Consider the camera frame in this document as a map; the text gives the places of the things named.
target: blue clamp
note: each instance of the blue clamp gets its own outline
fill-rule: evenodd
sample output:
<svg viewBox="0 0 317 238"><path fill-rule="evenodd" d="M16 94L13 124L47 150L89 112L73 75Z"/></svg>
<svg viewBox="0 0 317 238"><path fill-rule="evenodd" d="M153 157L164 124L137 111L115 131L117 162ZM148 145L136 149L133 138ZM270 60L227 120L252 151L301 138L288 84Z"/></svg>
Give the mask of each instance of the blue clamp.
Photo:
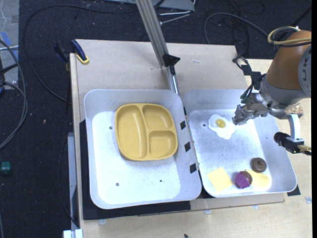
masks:
<svg viewBox="0 0 317 238"><path fill-rule="evenodd" d="M81 46L78 44L76 40L71 41L72 46L75 48L76 51L76 56L80 60L82 64L87 64L89 63L89 58L85 55L85 52L81 48Z"/></svg>

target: wooden table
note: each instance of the wooden table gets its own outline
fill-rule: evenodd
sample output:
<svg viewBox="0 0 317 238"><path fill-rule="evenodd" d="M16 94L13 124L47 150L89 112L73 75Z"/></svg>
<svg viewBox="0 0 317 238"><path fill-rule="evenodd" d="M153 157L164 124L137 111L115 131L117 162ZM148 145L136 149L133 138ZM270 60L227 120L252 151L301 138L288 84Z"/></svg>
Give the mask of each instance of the wooden table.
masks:
<svg viewBox="0 0 317 238"><path fill-rule="evenodd" d="M84 238L202 238L202 237L312 237L311 156L289 154L301 195L286 193L231 198L198 198L191 211L84 220L81 192L79 122L85 119L83 100L93 89L168 89L151 43L77 40L89 64L70 55L79 224ZM167 44L180 57L175 66L181 98L191 89L246 89L250 79L232 62L234 46ZM249 60L254 71L265 73L270 60ZM311 145L311 100L302 101L301 136ZM277 120L290 133L288 121Z"/></svg>

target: dark carpet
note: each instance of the dark carpet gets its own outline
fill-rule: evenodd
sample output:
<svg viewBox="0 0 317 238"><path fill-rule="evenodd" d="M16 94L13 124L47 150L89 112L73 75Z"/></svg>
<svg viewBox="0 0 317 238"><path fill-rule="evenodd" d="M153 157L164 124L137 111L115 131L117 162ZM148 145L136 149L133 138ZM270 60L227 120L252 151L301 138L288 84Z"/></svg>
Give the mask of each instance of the dark carpet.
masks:
<svg viewBox="0 0 317 238"><path fill-rule="evenodd" d="M311 6L312 0L197 0L196 12L163 24L162 30L166 42L207 44L205 20L219 12L238 15L267 33L292 24L311 30ZM158 8L157 12L171 10ZM160 16L159 19L174 17ZM212 16L206 33L211 44L235 45L238 53L247 59L272 59L276 53L264 34L227 15ZM54 53L54 45L62 41L70 52L72 39L149 40L132 4L20 0L19 60L29 110L17 135L0 150L0 161L10 161L12 166L10 176L0 176L0 213L6 238L58 238L63 230L70 229L71 222L59 195L57 171L62 152L60 185L63 201L69 209L67 146L62 147L72 131L71 106L45 89L33 70L47 88L67 100L69 73ZM0 96L1 141L17 126L22 105L23 98L16 90Z"/></svg>

